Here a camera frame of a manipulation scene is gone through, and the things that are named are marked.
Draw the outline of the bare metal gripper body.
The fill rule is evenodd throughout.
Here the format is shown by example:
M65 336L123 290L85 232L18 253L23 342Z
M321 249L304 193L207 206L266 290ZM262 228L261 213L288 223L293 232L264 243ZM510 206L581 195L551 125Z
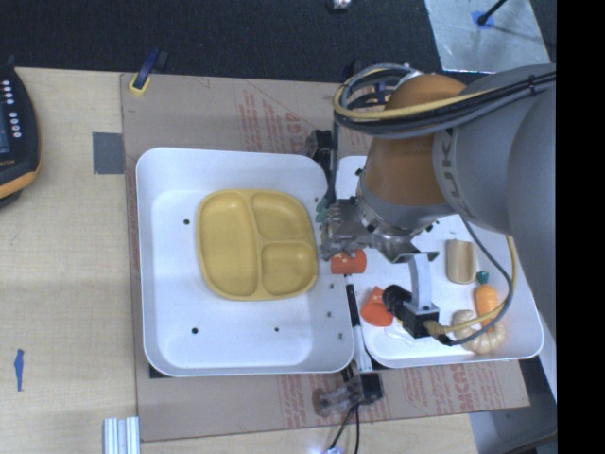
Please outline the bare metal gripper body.
M375 249L389 262L407 262L419 251L412 238L429 226L429 214L418 207L388 204L374 208L362 197L338 200L322 223L320 257Z

